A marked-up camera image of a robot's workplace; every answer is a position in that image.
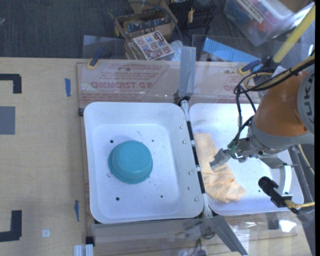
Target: crumpled cloth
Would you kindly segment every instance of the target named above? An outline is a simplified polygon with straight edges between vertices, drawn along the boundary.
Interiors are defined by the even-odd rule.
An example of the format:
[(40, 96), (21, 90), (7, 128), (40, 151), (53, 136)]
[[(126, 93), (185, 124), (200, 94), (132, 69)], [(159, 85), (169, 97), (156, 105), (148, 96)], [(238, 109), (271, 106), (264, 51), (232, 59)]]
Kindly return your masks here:
[(212, 198), (228, 203), (239, 201), (246, 190), (236, 181), (231, 168), (224, 163), (211, 169), (209, 162), (215, 159), (219, 151), (210, 133), (195, 132), (193, 134), (196, 152), (201, 168), (205, 192)]

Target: beige table surface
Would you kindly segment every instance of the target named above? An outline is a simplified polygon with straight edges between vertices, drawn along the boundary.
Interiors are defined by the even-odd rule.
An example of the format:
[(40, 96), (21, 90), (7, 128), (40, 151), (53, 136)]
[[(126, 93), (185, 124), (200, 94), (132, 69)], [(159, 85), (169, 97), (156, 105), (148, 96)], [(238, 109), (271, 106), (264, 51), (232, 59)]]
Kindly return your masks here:
[[(0, 135), (0, 232), (10, 230), (11, 211), (22, 210), (22, 236), (17, 241), (0, 242), (0, 256), (67, 256), (73, 255), (74, 245), (85, 243), (87, 170), (83, 165), (77, 81), (77, 63), (83, 62), (0, 58), (0, 73), (22, 77), (21, 94), (13, 94), (11, 81), (0, 81), (0, 106), (15, 107), (15, 135)], [(70, 97), (65, 79), (71, 82)], [(79, 202), (79, 221), (75, 200)], [(311, 255), (300, 221), (287, 214), (297, 223), (294, 233), (249, 239), (246, 249), (250, 255)], [(43, 229), (50, 229), (50, 237), (42, 237)], [(204, 241), (202, 247), (207, 255), (239, 255), (219, 242)]]

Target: blue round object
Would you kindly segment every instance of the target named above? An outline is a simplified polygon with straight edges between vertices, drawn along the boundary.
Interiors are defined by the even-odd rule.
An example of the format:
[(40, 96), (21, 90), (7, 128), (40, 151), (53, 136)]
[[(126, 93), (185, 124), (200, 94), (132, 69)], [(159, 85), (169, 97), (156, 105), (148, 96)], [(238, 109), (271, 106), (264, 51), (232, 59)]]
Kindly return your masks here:
[(111, 173), (128, 184), (143, 182), (152, 172), (150, 150), (141, 142), (129, 140), (117, 145), (109, 155)]

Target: plastic storage container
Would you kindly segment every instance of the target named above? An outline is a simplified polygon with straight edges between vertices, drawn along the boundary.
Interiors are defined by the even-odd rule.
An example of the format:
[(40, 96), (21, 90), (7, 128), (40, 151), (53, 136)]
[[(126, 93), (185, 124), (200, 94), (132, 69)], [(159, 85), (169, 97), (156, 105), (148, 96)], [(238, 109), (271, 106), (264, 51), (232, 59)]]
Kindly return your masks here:
[(297, 26), (312, 6), (294, 12), (280, 0), (227, 0), (223, 13), (259, 46)]

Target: plastic lid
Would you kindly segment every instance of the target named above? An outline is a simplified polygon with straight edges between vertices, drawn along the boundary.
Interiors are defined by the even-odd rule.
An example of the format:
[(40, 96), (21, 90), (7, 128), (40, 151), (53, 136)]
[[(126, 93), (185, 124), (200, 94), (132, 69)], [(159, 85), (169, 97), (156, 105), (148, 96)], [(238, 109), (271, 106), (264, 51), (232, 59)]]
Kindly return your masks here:
[(111, 151), (108, 162), (111, 173), (118, 180), (129, 184), (143, 182), (153, 168), (150, 150), (135, 140), (117, 145)]

